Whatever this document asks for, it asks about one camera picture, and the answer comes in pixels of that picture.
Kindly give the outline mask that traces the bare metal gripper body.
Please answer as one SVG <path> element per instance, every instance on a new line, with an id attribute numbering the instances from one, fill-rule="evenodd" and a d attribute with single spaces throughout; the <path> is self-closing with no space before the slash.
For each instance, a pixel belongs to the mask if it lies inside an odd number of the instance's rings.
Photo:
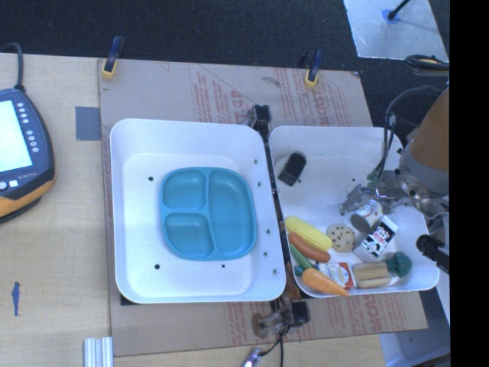
<path id="1" fill-rule="evenodd" d="M 428 171 L 414 174 L 408 169 L 383 172 L 374 191 L 374 198 L 408 197 L 410 207 L 426 217 L 437 217 L 449 212 L 449 180 L 445 172 Z"/>

